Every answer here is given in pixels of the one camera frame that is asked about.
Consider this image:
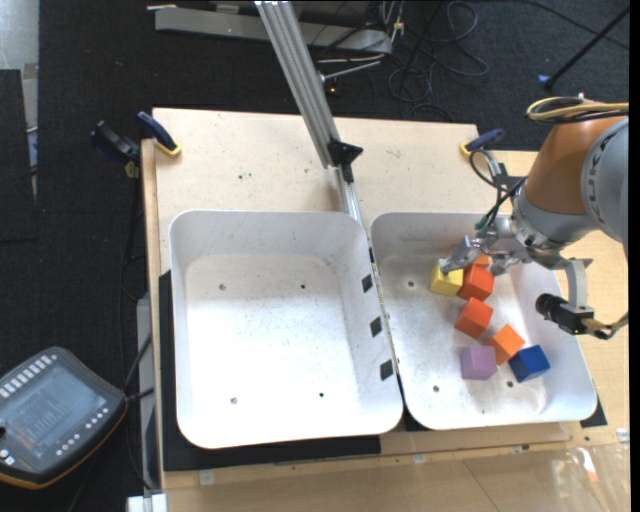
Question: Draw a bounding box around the blue cube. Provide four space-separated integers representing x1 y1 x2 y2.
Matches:
508 344 552 384

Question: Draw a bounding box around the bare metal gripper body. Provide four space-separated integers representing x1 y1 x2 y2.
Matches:
473 215 540 262

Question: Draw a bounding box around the pale wood board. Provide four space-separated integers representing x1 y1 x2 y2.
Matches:
151 107 576 457

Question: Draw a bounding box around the red cube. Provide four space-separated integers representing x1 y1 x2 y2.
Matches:
457 263 496 303
453 296 495 340

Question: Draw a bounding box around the purple cube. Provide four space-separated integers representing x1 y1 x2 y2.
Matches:
459 343 499 381

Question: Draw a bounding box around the white plastic tray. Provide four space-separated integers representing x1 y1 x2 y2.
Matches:
369 211 599 431
168 208 405 450

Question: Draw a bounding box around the yellow cube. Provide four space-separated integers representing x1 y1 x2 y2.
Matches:
429 263 465 297

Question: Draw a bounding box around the black cylinder on white bracket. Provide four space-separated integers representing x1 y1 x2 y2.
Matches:
534 255 596 336

